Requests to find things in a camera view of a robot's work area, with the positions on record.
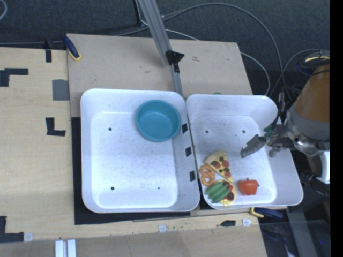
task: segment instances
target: wooden table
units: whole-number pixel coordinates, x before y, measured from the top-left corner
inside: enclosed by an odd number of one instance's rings
[[[125,248],[131,250],[131,256],[137,256],[132,252],[138,245],[147,245],[162,235],[180,242],[186,252],[181,256],[205,256],[208,251],[227,253],[227,248],[241,252],[240,256],[266,256],[258,220],[246,210],[225,214],[197,208],[190,217],[74,225],[71,117],[79,116],[80,95],[92,87],[173,88],[169,72],[162,71],[152,39],[69,37],[83,56],[80,62],[71,61],[63,50],[52,50],[52,62],[47,63],[46,51],[42,49],[0,48],[0,70],[29,70],[29,75],[10,75],[9,87],[0,87],[0,216],[7,216],[6,233],[32,233],[37,241],[0,244],[0,256],[2,252],[27,252],[28,248],[33,250],[32,256],[35,248],[47,256],[51,241],[58,239],[78,239],[78,256],[87,248],[95,251],[99,245],[104,254],[98,251],[96,256],[117,256],[108,250],[124,237]],[[92,43],[102,49],[116,49],[108,50],[110,53],[96,61],[96,49],[89,49]],[[176,51],[186,54],[180,62],[185,97],[214,92],[252,94],[236,43],[172,40],[171,44]],[[108,71],[108,62],[117,64],[116,72]],[[124,78],[136,82],[126,84]],[[70,101],[53,100],[52,81],[58,79],[69,81]],[[47,117],[54,117],[56,130],[66,131],[64,137],[47,135]],[[250,219],[252,226],[242,226],[244,218]],[[236,220],[236,227],[218,228],[225,220]],[[166,225],[167,233],[158,233],[160,224]],[[204,237],[212,237],[206,242],[206,250]],[[225,243],[230,246],[218,242],[223,237],[227,237]]]

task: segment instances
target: pretzel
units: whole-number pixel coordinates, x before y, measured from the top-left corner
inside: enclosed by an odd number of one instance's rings
[[[200,180],[204,186],[211,186],[215,180],[215,173],[210,165],[202,165],[200,167],[200,173],[202,174]]]

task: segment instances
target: blue bowl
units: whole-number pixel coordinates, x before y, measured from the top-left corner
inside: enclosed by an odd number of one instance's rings
[[[181,127],[181,118],[171,104],[161,100],[150,100],[138,108],[136,124],[146,139],[163,142],[178,133]]]

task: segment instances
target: brown cylinder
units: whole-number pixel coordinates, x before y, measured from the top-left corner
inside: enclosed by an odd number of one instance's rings
[[[297,98],[294,109],[303,118],[316,122],[330,122],[330,65],[316,68]]]

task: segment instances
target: white tray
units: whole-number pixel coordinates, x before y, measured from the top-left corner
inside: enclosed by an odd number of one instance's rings
[[[183,127],[151,142],[135,112],[148,100],[173,105]],[[82,197],[96,213],[190,211],[200,200],[187,111],[175,92],[90,89],[81,98]]]
[[[275,103],[256,95],[196,94],[187,98],[187,112],[191,127],[197,167],[217,150],[224,149],[230,164],[237,190],[235,201],[228,207],[206,202],[215,209],[235,209],[265,206],[292,206],[301,202],[303,191],[289,150],[275,158],[268,155],[271,149],[263,147],[258,152],[240,156],[241,148],[255,135],[263,135],[277,115]],[[256,195],[243,195],[237,182],[246,178],[259,182]]]

